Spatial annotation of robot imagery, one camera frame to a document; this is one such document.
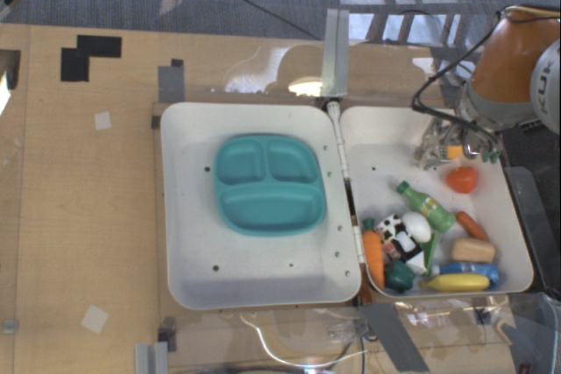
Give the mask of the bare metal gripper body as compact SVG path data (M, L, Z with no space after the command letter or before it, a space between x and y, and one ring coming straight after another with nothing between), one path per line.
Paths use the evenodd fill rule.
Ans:
M459 147L470 143L479 148L479 154L491 154L498 151L498 139L476 123L460 123L433 117L423 134L423 146L442 146L450 152L450 147Z

